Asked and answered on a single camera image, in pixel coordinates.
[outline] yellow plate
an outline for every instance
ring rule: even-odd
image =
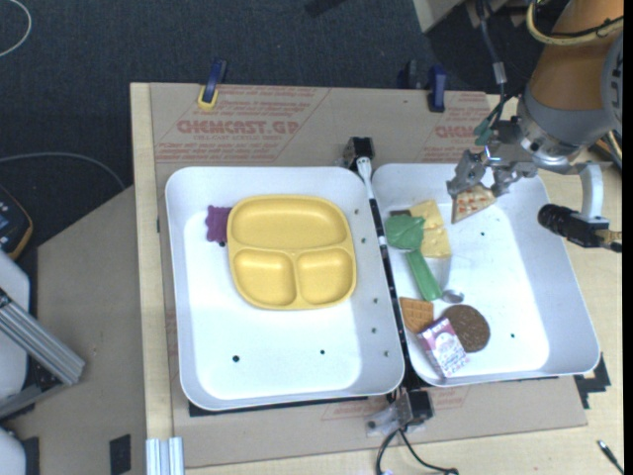
[[[324,308],[347,299],[356,286],[347,219],[321,197],[243,199],[230,210],[226,236],[233,282],[253,306]]]

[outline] cookie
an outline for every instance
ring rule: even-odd
[[[400,297],[405,326],[412,333],[420,333],[433,322],[433,303],[421,299]]]
[[[491,328],[484,316],[468,305],[454,305],[442,313],[446,317],[467,352],[483,349],[491,338]]]

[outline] cracker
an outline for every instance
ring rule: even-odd
[[[497,201],[490,188],[481,183],[457,194],[453,199],[453,213],[451,223],[457,224],[465,218],[485,210]]]
[[[400,297],[400,306],[403,310],[405,326],[412,333],[420,333],[434,320],[433,303],[430,301]]]

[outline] green spatula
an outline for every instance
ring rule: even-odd
[[[424,218],[411,215],[394,215],[385,223],[387,243],[395,248],[408,249],[407,262],[422,298],[432,301],[441,297],[442,291],[420,251],[424,238]]]

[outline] chocolate cookie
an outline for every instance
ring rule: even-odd
[[[476,352],[488,344],[491,328],[484,316],[472,306],[451,306],[442,316],[450,321],[465,351]]]

